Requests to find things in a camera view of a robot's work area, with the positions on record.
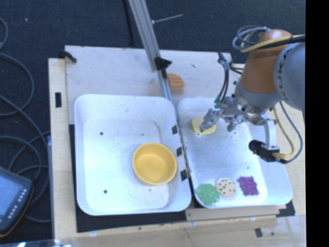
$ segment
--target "black clamp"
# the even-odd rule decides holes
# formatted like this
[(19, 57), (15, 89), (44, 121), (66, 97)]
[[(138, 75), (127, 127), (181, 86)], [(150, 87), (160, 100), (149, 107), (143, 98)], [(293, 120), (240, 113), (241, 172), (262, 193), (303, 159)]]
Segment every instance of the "black clamp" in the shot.
[(267, 161), (267, 162), (274, 162), (277, 161), (277, 158), (273, 156), (273, 153), (279, 153), (280, 149), (273, 149), (268, 150), (265, 147), (263, 147), (264, 143), (257, 140), (252, 140), (249, 143), (249, 149), (254, 153), (261, 157), (261, 159)]
[(225, 70), (230, 70), (230, 64), (229, 64), (228, 60), (225, 58), (224, 54), (221, 52), (219, 52), (218, 54), (219, 54), (220, 58), (217, 60), (217, 62), (219, 64), (221, 64)]
[(58, 52), (58, 58), (59, 59), (65, 59), (65, 57), (69, 58), (74, 63), (77, 61), (77, 59), (75, 57), (73, 57), (71, 55), (71, 53), (69, 53), (65, 50), (61, 50), (60, 52)]
[(164, 79), (167, 79), (166, 68), (168, 68), (170, 66), (172, 61), (165, 60), (165, 59), (162, 59), (160, 57), (156, 57), (154, 62), (155, 62), (156, 69), (161, 71), (162, 77)]

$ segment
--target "yellow bowl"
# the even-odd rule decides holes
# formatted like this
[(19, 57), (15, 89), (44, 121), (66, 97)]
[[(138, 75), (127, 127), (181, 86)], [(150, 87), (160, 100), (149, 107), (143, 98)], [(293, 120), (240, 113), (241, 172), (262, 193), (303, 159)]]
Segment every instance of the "yellow bowl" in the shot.
[(169, 148), (159, 143), (145, 143), (133, 155), (137, 178), (147, 185), (170, 182), (177, 172), (177, 161)]

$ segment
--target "wooden table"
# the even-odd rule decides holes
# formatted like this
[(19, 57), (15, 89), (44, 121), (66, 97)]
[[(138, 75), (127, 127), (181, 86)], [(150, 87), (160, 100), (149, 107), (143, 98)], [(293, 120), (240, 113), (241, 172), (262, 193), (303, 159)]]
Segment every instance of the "wooden table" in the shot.
[[(286, 170), (293, 188), (296, 215), (277, 218), (285, 206), (263, 206), (239, 209), (186, 210), (187, 221), (144, 226), (128, 226), (77, 233), (68, 131), (67, 74), (64, 59), (49, 59), (49, 94), (52, 143), (53, 236), (58, 244), (73, 246), (278, 246), (306, 245), (305, 152)], [(294, 123), (305, 137), (302, 113), (286, 105)], [(298, 144), (297, 135), (279, 110), (281, 122)], [(289, 145), (278, 129), (281, 152)]]

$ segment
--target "wire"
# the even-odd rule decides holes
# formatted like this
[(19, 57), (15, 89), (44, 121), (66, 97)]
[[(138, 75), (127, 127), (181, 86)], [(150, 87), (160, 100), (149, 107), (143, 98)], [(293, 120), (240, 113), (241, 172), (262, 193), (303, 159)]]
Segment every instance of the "wire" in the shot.
[(243, 68), (233, 67), (232, 62), (230, 63), (230, 69), (239, 75), (241, 75), (243, 71)]
[(4, 39), (2, 40), (2, 42), (0, 42), (0, 50), (4, 47), (4, 45), (7, 42), (8, 39), (8, 26), (7, 23), (0, 17), (0, 22), (3, 24), (4, 28), (5, 28), (5, 36)]
[(302, 150), (303, 150), (303, 138), (300, 134), (300, 132), (298, 131), (297, 127), (295, 126), (295, 124), (293, 123), (293, 121), (291, 120), (291, 118), (289, 117), (283, 103), (280, 101), (280, 106), (282, 108), (282, 111), (284, 112), (285, 116), (287, 117), (288, 121), (290, 122), (291, 126), (294, 128), (295, 132), (297, 133), (298, 135), (298, 138), (299, 138), (299, 142), (300, 142), (300, 147), (299, 147), (299, 150), (298, 152), (295, 154), (295, 156), (289, 160), (286, 160), (286, 158), (290, 157), (295, 149), (294, 149), (294, 145), (292, 143), (292, 141), (290, 140), (290, 138), (287, 136), (286, 132), (284, 131), (283, 127), (281, 124), (279, 124), (282, 132), (284, 133), (284, 135), (286, 136), (286, 138), (288, 139), (290, 145), (292, 146), (292, 152), (290, 154), (287, 154), (287, 155), (284, 155), (284, 154), (279, 154), (279, 153), (273, 153), (273, 155), (279, 160), (279, 162), (281, 162), (282, 164), (288, 164), (288, 163), (291, 163), (292, 161), (294, 161), (296, 158), (298, 158), (298, 156), (301, 154)]
[(228, 63), (228, 61), (226, 60), (226, 58), (224, 57), (224, 55), (219, 52), (220, 58), (218, 60), (218, 62), (223, 66), (224, 68), (224, 83), (222, 86), (222, 89), (220, 91), (220, 93), (218, 94), (218, 96), (215, 99), (215, 108), (219, 108), (223, 102), (223, 100), (226, 97), (226, 93), (227, 93), (227, 89), (228, 89), (228, 82), (229, 82), (229, 71), (230, 71), (230, 65)]
[(242, 50), (250, 45), (256, 45), (256, 42), (253, 40), (256, 41), (262, 33), (269, 30), (271, 29), (265, 26), (243, 26), (237, 31), (236, 37), (232, 41), (232, 46), (235, 49)]
[[(0, 49), (2, 49), (5, 44), (6, 44), (6, 41), (7, 41), (7, 38), (8, 38), (8, 26), (7, 26), (7, 23), (0, 17), (0, 22), (3, 24), (3, 26), (5, 27), (5, 36), (4, 36), (4, 39), (2, 40), (2, 42), (0, 43)], [(38, 152), (38, 150), (32, 145), (32, 143), (38, 139), (41, 139), (44, 147), (45, 147), (45, 150), (47, 152), (47, 155), (48, 155), (48, 144), (47, 144), (47, 141), (46, 141), (46, 138), (44, 135), (46, 134), (49, 134), (50, 131), (47, 131), (45, 133), (42, 133), (41, 130), (39, 129), (39, 127), (36, 125), (36, 123), (31, 119), (31, 117), (29, 115), (27, 115), (23, 109), (27, 107), (27, 105), (30, 104), (32, 98), (33, 98), (33, 95), (34, 95), (34, 80), (33, 80), (33, 77), (30, 73), (30, 71), (25, 67), (25, 65), (23, 65), (19, 60), (17, 60), (16, 58), (12, 57), (12, 56), (9, 56), (7, 54), (4, 54), (4, 53), (0, 53), (0, 58), (3, 58), (5, 59), (6, 61), (9, 61), (9, 62), (12, 62), (14, 63), (15, 65), (18, 65), (28, 76), (29, 80), (30, 80), (30, 84), (31, 84), (31, 91), (30, 91), (30, 94), (29, 94), (29, 97), (27, 99), (27, 101), (21, 106), (17, 106), (15, 103), (13, 103), (12, 101), (10, 101), (9, 99), (7, 99), (5, 96), (1, 95), (0, 94), (0, 100), (2, 100), (4, 103), (6, 103), (7, 105), (11, 106), (14, 111), (11, 111), (11, 112), (4, 112), (4, 113), (0, 113), (0, 118), (1, 117), (7, 117), (7, 116), (11, 116), (11, 115), (15, 115), (15, 114), (21, 114), (25, 117), (25, 119), (27, 119), (27, 121), (34, 127), (34, 129), (37, 131), (38, 133), (38, 136), (33, 138), (32, 140), (30, 140), (29, 142), (28, 141), (25, 141), (21, 138), (18, 138), (18, 137), (14, 137), (14, 136), (8, 136), (8, 135), (0, 135), (0, 140), (5, 140), (5, 141), (10, 141), (10, 142), (16, 142), (16, 143), (20, 143), (20, 144), (23, 144), (24, 146), (16, 153), (16, 155), (14, 156), (14, 158), (10, 161), (10, 165), (9, 165), (9, 168), (8, 170), (11, 171), (14, 163), (16, 162), (17, 158), (20, 156), (20, 154), (26, 149), (26, 148), (30, 148), (34, 154), (36, 154), (36, 157), (37, 157), (37, 160), (38, 160), (38, 163), (35, 164), (35, 165), (31, 165), (31, 166), (28, 166), (24, 169), (21, 169), (19, 172), (17, 172), (17, 174), (22, 174), (26, 171), (29, 171), (31, 169), (38, 169), (37, 170), (37, 173), (34, 177), (34, 179), (32, 180), (33, 183), (36, 183), (37, 182), (37, 179), (39, 178), (40, 174), (41, 174), (41, 169), (42, 168), (48, 168), (47, 166), (45, 165), (42, 165), (42, 161), (41, 161), (41, 156), (40, 156), (40, 153)], [(39, 199), (40, 197), (42, 196), (42, 194), (45, 192), (47, 186), (49, 184), (49, 175), (47, 175), (47, 180), (46, 182), (44, 182), (43, 184), (43, 187), (42, 189), (40, 190), (39, 194), (37, 194), (36, 196), (34, 196), (33, 200), (30, 202), (29, 206), (30, 205), (33, 205), (35, 204)], [(51, 222), (51, 219), (38, 219), (38, 218), (34, 218), (28, 214), (25, 214), (24, 215), (27, 219), (31, 220), (31, 221), (34, 221), (34, 222), (41, 222), (41, 223), (45, 223), (45, 222)]]
[(281, 38), (277, 38), (277, 39), (264, 41), (264, 42), (258, 43), (256, 45), (241, 49), (241, 52), (246, 53), (246, 52), (250, 52), (255, 49), (277, 47), (277, 46), (291, 44), (291, 43), (297, 43), (297, 42), (305, 42), (305, 35), (301, 34), (301, 35), (287, 36), (287, 37), (281, 37)]

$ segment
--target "white sink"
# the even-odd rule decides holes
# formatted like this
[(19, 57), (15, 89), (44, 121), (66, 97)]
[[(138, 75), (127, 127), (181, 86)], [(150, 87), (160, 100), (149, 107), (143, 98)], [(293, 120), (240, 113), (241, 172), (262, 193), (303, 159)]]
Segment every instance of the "white sink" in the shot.
[[(177, 159), (168, 184), (142, 184), (132, 167), (135, 149), (147, 142), (167, 146)], [(164, 213), (191, 202), (173, 104), (162, 97), (80, 96), (75, 103), (77, 199), (89, 215)]]
[[(229, 178), (235, 183), (233, 197), (220, 197), (206, 208), (227, 208), (241, 206), (285, 205), (293, 191), (283, 164), (266, 162), (249, 150), (253, 139), (265, 142), (265, 130), (251, 123), (237, 125), (234, 131), (227, 131), (227, 123), (220, 119), (212, 134), (198, 135), (191, 121), (203, 118), (214, 106), (213, 98), (186, 98), (178, 105), (181, 134), (184, 139), (187, 160), (191, 170), (194, 189), (202, 184), (212, 184), (219, 178)], [(240, 177), (253, 177), (257, 184), (257, 195), (245, 196), (237, 181)]]

